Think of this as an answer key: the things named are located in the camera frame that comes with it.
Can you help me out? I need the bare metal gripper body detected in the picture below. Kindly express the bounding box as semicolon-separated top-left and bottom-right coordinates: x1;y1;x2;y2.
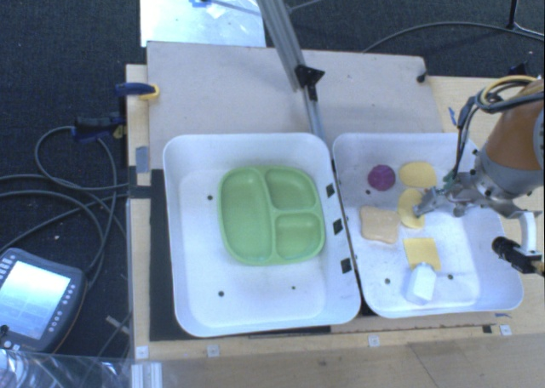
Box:
438;172;530;219

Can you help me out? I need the pale orange bread slice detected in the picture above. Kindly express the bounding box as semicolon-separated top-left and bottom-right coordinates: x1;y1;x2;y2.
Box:
359;205;402;245

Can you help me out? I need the yellow oval crisp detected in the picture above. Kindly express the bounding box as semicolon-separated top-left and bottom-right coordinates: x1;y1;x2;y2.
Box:
398;161;438;189
397;188;427;231

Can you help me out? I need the purple round biscuit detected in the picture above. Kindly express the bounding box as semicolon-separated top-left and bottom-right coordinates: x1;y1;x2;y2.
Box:
367;164;397;191

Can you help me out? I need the pale wood board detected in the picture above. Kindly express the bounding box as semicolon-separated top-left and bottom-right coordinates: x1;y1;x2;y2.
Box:
146;40;445;173

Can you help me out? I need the white plastic tray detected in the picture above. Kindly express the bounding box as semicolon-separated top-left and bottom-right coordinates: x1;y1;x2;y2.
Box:
162;132;363;339
331;131;525;320

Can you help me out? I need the green divided plate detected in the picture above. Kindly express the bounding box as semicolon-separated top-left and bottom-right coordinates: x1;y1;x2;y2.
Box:
217;165;327;268

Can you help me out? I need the small white bottle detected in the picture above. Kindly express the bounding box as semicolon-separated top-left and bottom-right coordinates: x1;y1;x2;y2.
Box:
404;261;438;306

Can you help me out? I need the black cylinder on white bracket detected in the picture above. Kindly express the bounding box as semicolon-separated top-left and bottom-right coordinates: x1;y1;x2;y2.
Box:
490;211;545;276

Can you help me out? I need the yellow square cheese slice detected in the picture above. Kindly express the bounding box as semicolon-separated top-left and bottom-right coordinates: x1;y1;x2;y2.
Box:
402;237;442;272

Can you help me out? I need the thin black rod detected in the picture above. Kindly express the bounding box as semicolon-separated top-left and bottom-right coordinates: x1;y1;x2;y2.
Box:
329;151;364;296

